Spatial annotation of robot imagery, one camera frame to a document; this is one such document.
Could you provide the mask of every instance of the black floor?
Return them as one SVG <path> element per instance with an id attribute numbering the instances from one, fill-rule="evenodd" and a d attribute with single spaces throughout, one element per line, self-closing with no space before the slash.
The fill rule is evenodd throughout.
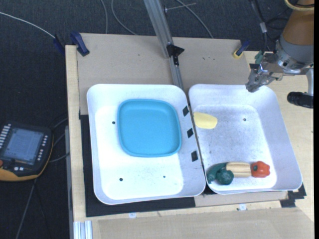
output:
<path id="1" fill-rule="evenodd" d="M 108 33 L 130 34 L 115 20 L 111 1 L 103 0 L 108 12 Z M 248 0 L 181 0 L 196 3 L 190 8 L 207 25 L 214 38 L 251 41 L 248 50 L 261 50 L 264 40 L 259 21 Z M 258 0 L 261 13 L 269 20 L 287 7 L 284 0 Z M 179 6 L 174 0 L 162 0 L 167 8 Z M 154 35 L 142 0 L 115 0 L 114 10 L 129 29 L 140 35 Z M 0 0 L 0 12 L 27 20 L 69 43 L 76 30 L 105 33 L 106 18 L 99 0 Z M 285 18 L 290 10 L 281 14 Z M 172 36 L 210 38 L 199 21 L 185 8 L 169 10 L 167 20 Z M 285 20 L 269 23 L 281 27 Z M 270 37 L 281 30 L 269 30 Z M 49 34 L 0 14 L 0 124 L 7 120 L 42 126 L 54 126 L 67 116 L 65 61 L 53 46 Z M 55 131 L 64 133 L 67 122 Z M 54 148 L 52 158 L 65 154 L 64 141 Z M 19 230 L 23 212 L 34 181 L 0 182 L 0 238 L 13 239 Z M 49 163 L 38 178 L 25 214 L 20 239 L 66 239 L 69 236 L 65 159 Z"/>

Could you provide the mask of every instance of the black bracket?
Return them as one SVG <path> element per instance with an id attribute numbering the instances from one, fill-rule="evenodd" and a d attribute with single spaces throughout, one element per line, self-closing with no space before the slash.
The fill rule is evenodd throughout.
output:
<path id="1" fill-rule="evenodd" d="M 174 65 L 175 66 L 179 66 L 179 62 L 178 62 L 178 56 L 184 51 L 183 48 L 174 46 L 172 44 L 169 44 L 166 47 L 167 51 L 168 51 L 168 55 L 171 57 L 173 56 L 173 60 L 174 60 Z"/>
<path id="2" fill-rule="evenodd" d="M 296 207 L 295 200 L 304 199 L 306 195 L 304 184 L 296 192 L 289 190 L 288 199 L 280 200 L 281 207 Z"/>

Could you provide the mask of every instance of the white tray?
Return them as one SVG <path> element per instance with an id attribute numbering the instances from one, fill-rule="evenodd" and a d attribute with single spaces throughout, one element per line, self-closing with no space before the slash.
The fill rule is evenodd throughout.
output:
<path id="1" fill-rule="evenodd" d="M 244 85 L 195 85 L 189 90 L 192 112 L 218 119 L 214 129 L 196 127 L 205 171 L 214 164 L 263 161 L 266 178 L 234 178 L 228 185 L 208 184 L 218 194 L 295 190 L 302 176 L 275 93 L 268 87 L 250 93 Z"/>
<path id="2" fill-rule="evenodd" d="M 171 104 L 178 115 L 182 143 L 166 157 L 135 157 L 123 151 L 117 131 L 117 110 L 129 99 L 156 99 Z M 97 198 L 109 205 L 196 196 L 205 188 L 191 115 L 185 93 L 173 85 L 98 84 L 87 93 Z"/>

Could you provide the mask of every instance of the metal bar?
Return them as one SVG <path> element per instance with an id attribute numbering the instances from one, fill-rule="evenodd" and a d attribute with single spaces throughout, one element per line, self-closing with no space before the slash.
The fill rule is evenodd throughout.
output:
<path id="1" fill-rule="evenodd" d="M 169 30 L 169 26 L 166 20 L 166 16 L 165 16 L 162 4 L 160 0 L 144 0 L 144 3 L 149 13 L 155 33 L 159 39 L 159 43 L 161 45 L 161 49 L 164 54 L 164 57 L 169 58 L 167 46 L 169 44 L 174 45 L 174 43 L 173 43 L 173 39 Z M 170 70 L 171 70 L 174 85 L 183 89 L 183 83 L 181 80 L 180 70 L 178 65 L 174 64 L 172 56 L 169 59 L 169 63 L 170 63 Z"/>

